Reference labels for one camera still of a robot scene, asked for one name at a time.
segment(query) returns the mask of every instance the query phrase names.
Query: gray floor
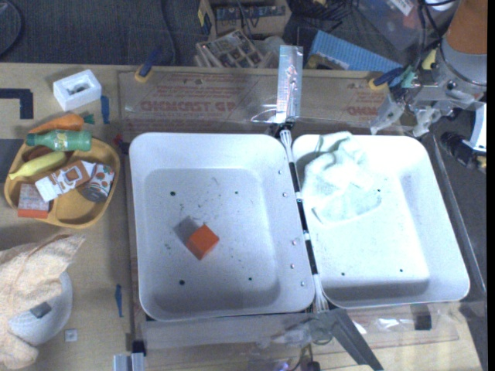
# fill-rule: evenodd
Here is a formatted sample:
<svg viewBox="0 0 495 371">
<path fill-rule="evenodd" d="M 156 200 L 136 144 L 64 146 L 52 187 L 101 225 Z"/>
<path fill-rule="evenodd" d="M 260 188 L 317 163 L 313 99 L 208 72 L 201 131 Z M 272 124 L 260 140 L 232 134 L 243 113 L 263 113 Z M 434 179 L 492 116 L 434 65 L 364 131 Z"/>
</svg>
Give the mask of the gray floor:
<svg viewBox="0 0 495 371">
<path fill-rule="evenodd" d="M 9 1 L 22 14 L 22 32 L 15 45 L 0 56 L 0 63 L 135 65 L 161 46 L 164 53 L 160 64 L 190 66 L 195 43 L 204 39 L 196 16 L 199 0 Z M 9 33 L 15 38 L 18 24 L 15 12 L 5 11 L 0 15 L 0 40 L 5 40 Z M 307 40 L 301 35 L 313 30 L 307 22 L 295 17 L 286 29 L 286 41 L 304 45 Z M 414 50 L 396 51 L 359 11 L 353 12 L 334 34 L 400 63 L 408 61 L 414 53 Z M 469 113 L 461 114 L 454 121 L 442 119 L 432 128 L 432 134 L 423 139 L 432 159 L 437 158 L 432 147 L 435 136 L 438 139 L 445 131 L 457 131 L 469 137 L 470 118 Z M 5 142 L 0 143 L 2 167 L 9 166 L 8 160 L 12 157 L 9 154 L 12 143 Z M 472 281 L 472 290 L 463 303 L 465 315 L 483 368 L 487 369 L 486 174 L 463 168 L 443 150 L 437 158 L 436 169 L 439 177 L 448 178 L 442 189 L 456 222 Z M 5 179 L 5 172 L 0 177 Z"/>
</svg>

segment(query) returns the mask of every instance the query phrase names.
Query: green bottle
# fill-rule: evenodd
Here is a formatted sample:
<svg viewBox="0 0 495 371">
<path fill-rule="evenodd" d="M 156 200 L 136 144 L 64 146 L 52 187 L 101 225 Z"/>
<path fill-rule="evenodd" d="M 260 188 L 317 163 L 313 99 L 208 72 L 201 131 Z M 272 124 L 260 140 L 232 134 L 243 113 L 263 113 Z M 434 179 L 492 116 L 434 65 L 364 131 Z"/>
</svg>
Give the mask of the green bottle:
<svg viewBox="0 0 495 371">
<path fill-rule="evenodd" d="M 89 131 L 63 131 L 56 129 L 45 134 L 30 133 L 26 144 L 44 145 L 54 151 L 90 151 L 91 133 Z"/>
</svg>

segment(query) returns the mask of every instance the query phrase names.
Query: wooden table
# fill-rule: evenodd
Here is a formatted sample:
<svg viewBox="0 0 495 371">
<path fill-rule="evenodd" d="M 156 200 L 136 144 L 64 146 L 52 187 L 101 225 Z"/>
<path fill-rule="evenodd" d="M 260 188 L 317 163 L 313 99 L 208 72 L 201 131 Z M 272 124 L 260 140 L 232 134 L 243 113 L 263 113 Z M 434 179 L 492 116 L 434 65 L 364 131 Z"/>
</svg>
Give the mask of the wooden table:
<svg viewBox="0 0 495 371">
<path fill-rule="evenodd" d="M 101 119 L 99 101 L 81 107 L 76 112 L 94 114 L 96 124 L 89 129 L 95 137 L 112 143 L 112 139 L 121 133 L 118 74 L 134 71 L 134 67 L 0 63 L 0 88 L 29 88 L 34 94 L 34 120 L 19 120 L 17 100 L 0 99 L 0 139 L 23 139 L 36 123 L 61 115 L 62 109 L 53 96 L 53 81 L 86 69 L 93 71 L 103 87 L 103 94 L 110 99 L 110 124 L 104 124 Z M 163 69 L 171 72 L 183 70 Z M 67 270 L 73 284 L 73 310 L 65 328 L 76 328 L 78 339 L 76 342 L 64 342 L 64 334 L 61 332 L 39 347 L 36 364 L 27 370 L 112 370 L 113 356 L 129 353 L 133 332 L 124 174 L 117 183 L 114 197 L 104 216 L 85 230 L 64 229 L 35 220 L 20 219 L 3 197 L 0 200 L 0 250 L 46 240 L 58 233 L 81 233 L 86 237 L 85 244 Z M 119 317 L 114 299 L 117 284 L 122 287 L 123 317 Z M 381 344 L 376 335 L 364 335 L 364 338 L 369 340 L 375 355 L 387 370 L 481 370 L 469 329 L 464 317 L 457 311 L 457 306 L 450 306 L 447 313 L 442 315 L 442 320 L 447 322 L 450 333 L 442 335 L 433 329 L 430 335 L 423 332 L 420 339 L 411 339 L 409 342 L 400 342 L 400 335 L 389 335 L 387 339 L 381 340 Z M 391 336 L 397 337 L 397 345 L 389 342 Z M 423 344 L 410 345 L 410 342 Z M 326 354 L 316 357 L 323 369 L 344 370 L 354 364 L 347 353 L 338 348 L 332 351 L 323 350 Z M 167 368 L 157 366 L 148 369 Z M 238 363 L 234 366 L 223 364 L 205 368 L 196 364 L 195 369 L 232 370 L 246 369 L 246 366 Z M 352 369 L 370 368 L 358 366 Z"/>
</svg>

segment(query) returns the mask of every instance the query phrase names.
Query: bottle cap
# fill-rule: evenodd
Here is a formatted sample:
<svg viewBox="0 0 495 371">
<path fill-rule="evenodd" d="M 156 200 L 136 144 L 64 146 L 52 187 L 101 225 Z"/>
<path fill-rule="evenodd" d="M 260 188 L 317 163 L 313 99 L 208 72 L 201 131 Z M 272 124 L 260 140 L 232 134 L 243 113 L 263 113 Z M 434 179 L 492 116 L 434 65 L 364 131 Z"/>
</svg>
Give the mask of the bottle cap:
<svg viewBox="0 0 495 371">
<path fill-rule="evenodd" d="M 28 133 L 27 137 L 26 137 L 26 144 L 27 145 L 34 145 L 34 137 L 36 136 L 36 134 L 34 133 Z"/>
</svg>

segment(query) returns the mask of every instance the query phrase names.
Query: yellow bowl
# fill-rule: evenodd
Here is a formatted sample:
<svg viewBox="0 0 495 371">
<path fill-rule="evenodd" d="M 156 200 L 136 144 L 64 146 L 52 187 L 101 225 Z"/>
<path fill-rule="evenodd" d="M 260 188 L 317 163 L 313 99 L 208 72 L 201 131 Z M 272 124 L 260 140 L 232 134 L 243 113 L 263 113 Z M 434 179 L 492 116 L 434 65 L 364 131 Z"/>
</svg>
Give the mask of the yellow bowl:
<svg viewBox="0 0 495 371">
<path fill-rule="evenodd" d="M 22 164 L 25 162 L 24 156 L 29 154 L 34 147 L 29 147 L 24 144 L 19 149 L 17 155 L 14 158 L 9 172 L 16 172 Z M 109 165 L 114 169 L 115 176 L 111 186 L 110 193 L 107 200 L 104 203 L 94 203 L 84 198 L 77 189 L 69 191 L 66 194 L 59 196 L 51 202 L 48 218 L 36 219 L 43 221 L 44 223 L 53 224 L 55 226 L 65 226 L 69 228 L 87 228 L 95 224 L 108 207 L 111 198 L 114 194 L 115 187 L 117 186 L 118 177 L 120 173 L 120 158 L 117 152 L 107 143 L 93 138 L 91 142 L 90 151 L 74 151 L 66 165 L 77 160 L 84 160 L 88 162 L 97 162 Z M 17 209 L 19 204 L 19 193 L 21 190 L 21 184 L 24 182 L 33 184 L 36 180 L 41 179 L 43 176 L 56 170 L 39 173 L 31 177 L 16 177 L 11 180 L 7 176 L 4 186 L 4 194 L 7 203 L 13 208 Z"/>
</svg>

